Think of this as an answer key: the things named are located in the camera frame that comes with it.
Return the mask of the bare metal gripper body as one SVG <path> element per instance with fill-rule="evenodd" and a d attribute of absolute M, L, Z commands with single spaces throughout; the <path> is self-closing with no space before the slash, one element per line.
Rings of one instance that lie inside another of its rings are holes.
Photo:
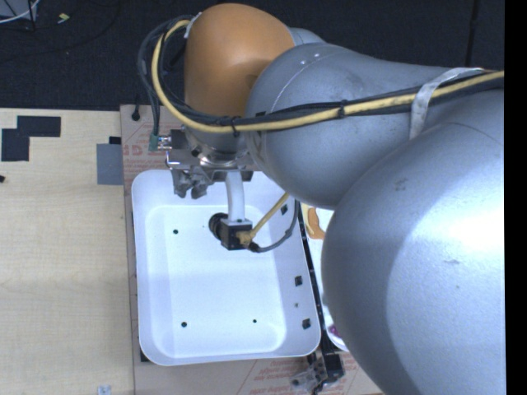
<path fill-rule="evenodd" d="M 211 184 L 223 181 L 229 170 L 252 164 L 244 137 L 233 132 L 171 129 L 166 136 L 166 165 L 175 184 Z"/>

